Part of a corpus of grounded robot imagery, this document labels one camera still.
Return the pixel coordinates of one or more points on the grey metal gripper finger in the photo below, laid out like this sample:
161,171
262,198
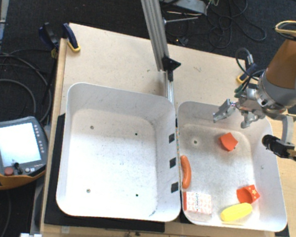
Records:
249,120
223,112

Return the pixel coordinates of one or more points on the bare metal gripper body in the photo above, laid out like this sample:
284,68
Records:
254,103

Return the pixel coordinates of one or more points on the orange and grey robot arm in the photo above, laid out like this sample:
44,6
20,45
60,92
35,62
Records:
291,68

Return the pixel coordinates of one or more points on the orange curved block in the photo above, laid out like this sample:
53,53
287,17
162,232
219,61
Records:
228,141

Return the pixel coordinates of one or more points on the thin black and white rod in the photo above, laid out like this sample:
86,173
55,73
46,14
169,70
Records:
177,145

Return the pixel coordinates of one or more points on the white plastic tray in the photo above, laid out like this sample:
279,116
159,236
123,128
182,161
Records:
220,172
113,160

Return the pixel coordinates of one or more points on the orange sausage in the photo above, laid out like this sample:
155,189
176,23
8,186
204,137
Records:
186,172

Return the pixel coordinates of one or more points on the red cup with yellow star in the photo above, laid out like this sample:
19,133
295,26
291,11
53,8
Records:
246,195

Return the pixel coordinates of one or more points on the yellow corn cob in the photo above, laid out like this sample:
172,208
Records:
236,212

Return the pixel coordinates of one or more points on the white and orange carton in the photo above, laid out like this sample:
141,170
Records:
198,203

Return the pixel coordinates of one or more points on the pale wood board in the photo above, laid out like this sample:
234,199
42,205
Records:
112,61

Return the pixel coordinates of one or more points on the black cylinder on white bracket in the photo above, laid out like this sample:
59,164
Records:
277,145

